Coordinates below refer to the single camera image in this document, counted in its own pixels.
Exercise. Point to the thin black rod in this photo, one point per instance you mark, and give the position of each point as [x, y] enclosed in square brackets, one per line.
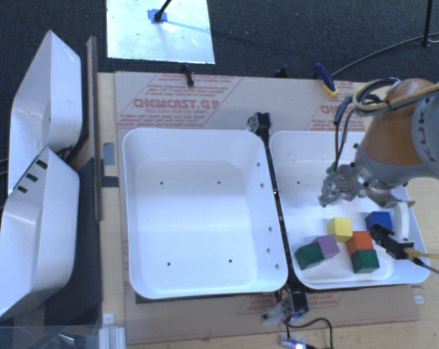
[277, 202]

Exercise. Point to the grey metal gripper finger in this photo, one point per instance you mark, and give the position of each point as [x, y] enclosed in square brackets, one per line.
[344, 196]
[325, 195]

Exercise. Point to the brown cardboard board red print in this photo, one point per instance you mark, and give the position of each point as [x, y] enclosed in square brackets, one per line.
[219, 104]

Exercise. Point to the purple cube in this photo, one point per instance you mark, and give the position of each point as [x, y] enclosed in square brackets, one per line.
[328, 246]

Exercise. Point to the blue cube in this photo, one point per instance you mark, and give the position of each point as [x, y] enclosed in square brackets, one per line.
[378, 219]

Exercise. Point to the white plastic tray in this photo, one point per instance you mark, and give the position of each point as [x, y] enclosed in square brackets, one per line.
[306, 202]
[45, 96]
[34, 238]
[194, 216]

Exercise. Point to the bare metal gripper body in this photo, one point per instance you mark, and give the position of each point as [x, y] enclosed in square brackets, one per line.
[354, 180]

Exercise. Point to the green cube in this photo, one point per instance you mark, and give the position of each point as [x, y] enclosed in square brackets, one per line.
[308, 256]
[365, 261]

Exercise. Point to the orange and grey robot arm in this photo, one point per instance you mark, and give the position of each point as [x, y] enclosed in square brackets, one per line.
[397, 129]

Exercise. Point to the yellow cube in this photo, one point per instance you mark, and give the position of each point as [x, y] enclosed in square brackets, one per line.
[339, 228]

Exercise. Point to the orange cube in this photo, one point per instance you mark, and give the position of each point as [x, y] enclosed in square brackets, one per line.
[360, 241]

